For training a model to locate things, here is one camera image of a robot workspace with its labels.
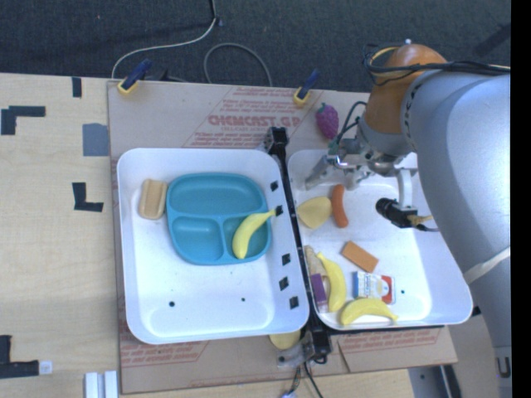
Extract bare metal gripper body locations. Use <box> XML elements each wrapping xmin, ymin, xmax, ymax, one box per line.
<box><xmin>327</xmin><ymin>138</ymin><xmax>407</xmax><ymax>179</ymax></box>

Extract orange sausage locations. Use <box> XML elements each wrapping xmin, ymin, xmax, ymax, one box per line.
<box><xmin>330</xmin><ymin>184</ymin><xmax>350</xmax><ymax>229</ymax></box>

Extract pale yellow potato chip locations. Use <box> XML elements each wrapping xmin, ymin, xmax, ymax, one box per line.
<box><xmin>296</xmin><ymin>196</ymin><xmax>334</xmax><ymax>230</ymax></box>
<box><xmin>269</xmin><ymin>328</ymin><xmax>302</xmax><ymax>352</ymax></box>

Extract purple grapes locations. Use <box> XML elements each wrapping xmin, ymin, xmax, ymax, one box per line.
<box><xmin>314</xmin><ymin>102</ymin><xmax>340</xmax><ymax>141</ymax></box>

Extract thin black rod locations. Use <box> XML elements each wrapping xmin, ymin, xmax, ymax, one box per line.
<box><xmin>278</xmin><ymin>141</ymin><xmax>323</xmax><ymax>339</ymax></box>

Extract white plastic tray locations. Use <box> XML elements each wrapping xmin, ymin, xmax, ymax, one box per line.
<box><xmin>116</xmin><ymin>147</ymin><xmax>310</xmax><ymax>345</ymax></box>
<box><xmin>286</xmin><ymin>148</ymin><xmax>475</xmax><ymax>332</ymax></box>

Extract orange rectangular biscuit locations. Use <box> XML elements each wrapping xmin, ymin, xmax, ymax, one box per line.
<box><xmin>341</xmin><ymin>240</ymin><xmax>380</xmax><ymax>274</ymax></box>

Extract beige toy food piece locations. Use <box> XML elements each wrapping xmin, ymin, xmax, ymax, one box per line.
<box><xmin>304</xmin><ymin>245</ymin><xmax>332</xmax><ymax>296</ymax></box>

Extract yellow banana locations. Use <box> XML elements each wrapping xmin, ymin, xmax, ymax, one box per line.
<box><xmin>315</xmin><ymin>251</ymin><xmax>348</xmax><ymax>313</ymax></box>
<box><xmin>231</xmin><ymin>208</ymin><xmax>278</xmax><ymax>260</ymax></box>
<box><xmin>339</xmin><ymin>298</ymin><xmax>400</xmax><ymax>328</ymax></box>

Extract white red and blue carton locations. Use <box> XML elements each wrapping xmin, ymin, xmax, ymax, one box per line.
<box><xmin>352</xmin><ymin>270</ymin><xmax>397</xmax><ymax>305</ymax></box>

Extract blue divided plate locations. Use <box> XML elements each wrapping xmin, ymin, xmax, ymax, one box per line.
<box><xmin>165</xmin><ymin>172</ymin><xmax>273</xmax><ymax>266</ymax></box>

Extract purple packet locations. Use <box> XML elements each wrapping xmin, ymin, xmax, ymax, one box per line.
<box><xmin>309</xmin><ymin>273</ymin><xmax>330</xmax><ymax>308</ymax></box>

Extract brown cardboard board, red print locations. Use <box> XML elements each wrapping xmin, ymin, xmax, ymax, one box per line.
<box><xmin>106</xmin><ymin>80</ymin><xmax>459</xmax><ymax>396</ymax></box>

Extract tan bread bun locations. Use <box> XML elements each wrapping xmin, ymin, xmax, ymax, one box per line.
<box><xmin>138</xmin><ymin>178</ymin><xmax>168</xmax><ymax>221</ymax></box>

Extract black cylinder on white bracket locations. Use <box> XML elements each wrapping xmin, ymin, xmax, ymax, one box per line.
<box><xmin>375</xmin><ymin>167</ymin><xmax>420</xmax><ymax>229</ymax></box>

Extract black block with thin wires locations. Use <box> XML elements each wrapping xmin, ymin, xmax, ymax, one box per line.
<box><xmin>264</xmin><ymin>126</ymin><xmax>290</xmax><ymax>157</ymax></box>
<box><xmin>307</xmin><ymin>324</ymin><xmax>334</xmax><ymax>359</ymax></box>

